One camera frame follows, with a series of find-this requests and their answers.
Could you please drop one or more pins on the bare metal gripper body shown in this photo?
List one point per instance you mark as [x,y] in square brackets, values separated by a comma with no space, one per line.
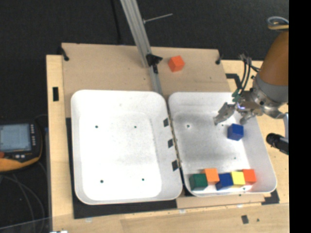
[252,103]

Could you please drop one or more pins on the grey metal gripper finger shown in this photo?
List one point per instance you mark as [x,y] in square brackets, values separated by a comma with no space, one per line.
[223,114]
[246,118]

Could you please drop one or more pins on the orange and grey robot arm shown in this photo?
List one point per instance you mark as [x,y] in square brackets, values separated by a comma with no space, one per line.
[275,64]

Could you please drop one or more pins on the blue cube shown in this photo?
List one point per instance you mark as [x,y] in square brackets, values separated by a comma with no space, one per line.
[235,131]
[225,181]

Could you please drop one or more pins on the white plastic tray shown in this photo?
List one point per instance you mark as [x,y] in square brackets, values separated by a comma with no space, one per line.
[206,149]
[121,149]

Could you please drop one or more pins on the thin black and white rod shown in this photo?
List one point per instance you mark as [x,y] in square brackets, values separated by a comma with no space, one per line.
[175,142]

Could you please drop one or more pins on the orange cube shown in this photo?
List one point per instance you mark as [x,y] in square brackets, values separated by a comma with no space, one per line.
[212,175]
[176,63]
[249,176]

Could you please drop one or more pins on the yellow cube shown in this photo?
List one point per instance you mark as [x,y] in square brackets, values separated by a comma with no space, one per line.
[238,178]

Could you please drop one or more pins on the green cube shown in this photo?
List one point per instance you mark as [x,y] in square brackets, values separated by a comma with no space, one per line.
[198,181]

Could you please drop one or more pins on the brown cardboard board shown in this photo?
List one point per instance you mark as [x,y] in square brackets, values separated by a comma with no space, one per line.
[109,67]

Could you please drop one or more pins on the black cylinder on white bracket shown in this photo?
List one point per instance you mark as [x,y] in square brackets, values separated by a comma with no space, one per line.
[277,141]

